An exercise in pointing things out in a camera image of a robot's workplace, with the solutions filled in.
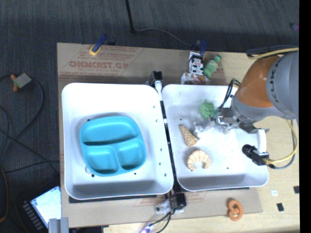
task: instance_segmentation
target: blue divided plate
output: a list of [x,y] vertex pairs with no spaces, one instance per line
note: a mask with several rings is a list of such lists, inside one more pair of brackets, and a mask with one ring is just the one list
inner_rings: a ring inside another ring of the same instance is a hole
[[86,166],[98,176],[127,173],[146,161],[140,129],[126,116],[87,121],[80,130],[80,145]]

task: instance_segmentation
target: toy ice cream cone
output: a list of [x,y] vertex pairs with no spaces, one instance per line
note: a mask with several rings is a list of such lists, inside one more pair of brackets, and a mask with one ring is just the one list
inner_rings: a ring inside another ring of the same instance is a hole
[[194,144],[197,143],[198,139],[184,125],[179,125],[179,129],[183,134],[183,137],[188,147],[192,147]]

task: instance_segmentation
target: green bottle cap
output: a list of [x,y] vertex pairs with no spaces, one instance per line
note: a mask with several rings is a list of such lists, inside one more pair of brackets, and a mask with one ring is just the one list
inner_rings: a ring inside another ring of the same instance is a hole
[[220,62],[221,59],[222,59],[222,57],[220,55],[216,55],[214,57],[214,61],[216,61],[217,63]]

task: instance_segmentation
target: wire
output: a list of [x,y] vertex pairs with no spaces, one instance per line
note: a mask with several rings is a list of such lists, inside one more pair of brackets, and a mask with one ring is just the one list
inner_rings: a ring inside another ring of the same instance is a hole
[[169,218],[167,219],[166,224],[163,226],[163,228],[162,228],[161,230],[157,231],[156,233],[160,233],[160,232],[162,232],[162,231],[165,230],[165,228],[168,226],[168,224],[169,224],[169,222],[170,222],[170,220],[171,220],[171,215],[172,215],[172,214],[169,213]]
[[23,226],[23,228],[24,228],[24,232],[25,232],[25,233],[29,233],[28,230],[27,230],[27,228],[26,228],[26,226],[25,226],[25,224],[24,224],[24,222],[23,222],[23,220],[21,219],[20,213],[19,213],[19,211],[18,211],[18,209],[17,209],[17,203],[15,204],[15,210],[16,210],[18,219],[19,219],[20,223],[22,224],[22,226]]
[[237,86],[240,86],[241,83],[239,81],[237,81],[236,79],[232,79],[228,85],[228,89],[227,89],[227,92],[225,94],[225,98],[224,98],[224,101],[223,103],[217,108],[214,110],[213,112],[213,115],[212,115],[212,118],[216,118],[219,113],[221,112],[221,110],[223,109],[225,103],[227,102],[227,100],[229,99],[229,97],[231,96],[231,92],[232,92],[232,89],[233,89],[233,85],[237,85]]
[[268,56],[272,56],[272,55],[285,54],[288,52],[294,52],[294,51],[298,51],[298,50],[299,50],[299,48],[280,49],[280,50],[275,50],[275,51],[271,51],[271,52],[267,52],[267,53],[262,53],[262,54],[259,54],[257,56],[247,54],[247,57],[251,60],[256,60],[256,59],[260,59],[260,58],[264,58],[264,57],[268,57]]
[[18,172],[21,172],[21,171],[29,169],[29,168],[34,168],[36,166],[44,166],[44,165],[47,165],[47,164],[58,164],[58,163],[59,163],[59,161],[45,161],[45,162],[40,162],[40,163],[36,163],[36,164],[33,164],[33,165],[25,166],[25,167],[22,167],[22,168],[19,168],[19,169],[15,169],[15,170],[12,170],[12,171],[7,171],[7,172],[4,172],[4,173],[6,175],[7,174],[12,174],[12,173],[18,173]]
[[8,119],[6,112],[1,107],[0,107],[0,111],[3,113],[4,118],[5,118],[5,122],[6,122],[6,131],[4,133],[4,140],[3,140],[2,146],[0,148],[0,160],[1,160],[1,156],[3,155],[4,148],[5,148],[6,141],[8,139],[8,134],[9,134],[9,119]]
[[293,122],[289,121],[289,120],[286,120],[286,121],[287,121],[287,123],[290,126],[291,131],[292,131],[294,150],[288,156],[286,156],[286,157],[284,157],[282,159],[279,159],[279,160],[272,160],[272,159],[265,158],[264,162],[266,163],[266,165],[268,165],[268,166],[270,166],[271,168],[274,168],[274,169],[283,169],[282,167],[278,168],[278,167],[274,166],[274,164],[286,161],[286,160],[288,160],[290,158],[291,158],[291,161],[289,162],[289,164],[291,164],[294,161],[294,155],[296,154],[296,152],[298,150],[298,147],[299,147],[298,135],[296,134],[296,132],[295,132],[293,126],[292,126]]
[[[7,75],[3,75],[0,77],[0,80],[2,79],[5,79],[5,78],[8,78],[10,77],[11,74],[7,74]],[[4,141],[3,141],[3,144],[0,148],[0,163],[4,160],[4,155],[6,154],[6,151],[8,150],[10,144],[13,142],[13,143],[16,143],[22,147],[24,147],[25,149],[27,149],[28,151],[34,153],[35,155],[39,156],[46,164],[50,164],[50,167],[53,169],[53,171],[55,173],[57,173],[56,169],[52,166],[52,163],[50,161],[48,161],[46,158],[44,158],[42,155],[40,155],[39,153],[37,153],[36,151],[34,150],[31,150],[30,148],[24,146],[23,144],[19,143],[16,139],[29,127],[29,125],[34,121],[34,119],[37,117],[37,115],[40,113],[41,111],[41,108],[42,108],[42,105],[43,105],[43,100],[44,100],[44,93],[43,93],[43,88],[41,86],[41,84],[34,78],[32,78],[32,81],[36,84],[36,86],[39,88],[39,92],[40,92],[40,101],[39,101],[39,106],[38,106],[38,109],[36,110],[36,112],[34,113],[34,115],[32,116],[32,118],[26,123],[26,125],[16,134],[14,135],[13,137],[10,137],[8,135],[8,132],[9,132],[9,121],[8,121],[8,116],[6,114],[6,112],[0,107],[0,111],[4,114],[4,117],[5,117],[5,121],[6,121],[6,130],[5,131],[2,131],[0,130],[0,132],[2,134],[4,134]]]
[[267,52],[273,52],[277,50],[291,49],[291,48],[297,48],[297,47],[298,45],[278,45],[278,46],[271,46],[271,47],[264,47],[264,48],[249,49],[245,53],[251,56],[253,54],[263,54]]
[[143,32],[143,31],[148,31],[148,30],[156,30],[156,31],[160,31],[160,32],[164,32],[167,33],[168,35],[172,36],[173,38],[175,38],[176,40],[180,41],[181,43],[185,44],[188,47],[191,47],[191,44],[188,44],[186,42],[184,42],[183,40],[177,38],[175,35],[173,35],[172,33],[163,30],[163,29],[158,29],[158,28],[146,28],[146,29],[137,29],[133,26],[133,19],[132,19],[132,13],[131,13],[131,8],[130,8],[130,4],[128,0],[125,0],[125,5],[126,5],[126,10],[127,10],[127,15],[129,18],[129,22],[130,22],[130,28],[131,28],[131,32],[135,33],[135,32]]
[[21,227],[14,221],[14,219],[13,219],[10,215],[8,215],[8,218],[9,218],[9,219],[12,221],[12,223],[19,229],[20,232],[26,233],[26,231],[25,231],[23,228],[21,228]]
[[160,31],[160,32],[163,32],[163,33],[167,33],[168,35],[170,35],[171,37],[175,38],[177,41],[185,44],[186,46],[188,47],[191,47],[192,45],[191,44],[188,44],[187,42],[179,39],[178,37],[176,37],[175,35],[173,35],[172,33],[166,31],[166,30],[163,30],[163,29],[158,29],[158,28],[146,28],[146,29],[137,29],[135,27],[133,27],[135,29],[135,31],[137,32],[143,32],[143,31],[148,31],[148,30],[156,30],[156,31]]
[[164,217],[160,218],[159,220],[155,221],[154,223],[149,224],[148,226],[150,227],[150,226],[153,226],[153,225],[155,225],[155,224],[157,224],[157,223],[163,221],[163,220],[164,220],[165,218],[167,218],[167,216],[170,215],[170,214],[171,214],[171,212],[168,212]]

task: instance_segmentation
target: orange toy pretzel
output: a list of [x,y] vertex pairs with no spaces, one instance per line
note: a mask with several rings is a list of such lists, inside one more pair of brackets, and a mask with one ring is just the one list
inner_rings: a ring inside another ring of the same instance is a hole
[[235,222],[239,221],[244,213],[241,203],[237,200],[231,200],[228,204],[228,208],[229,218]]

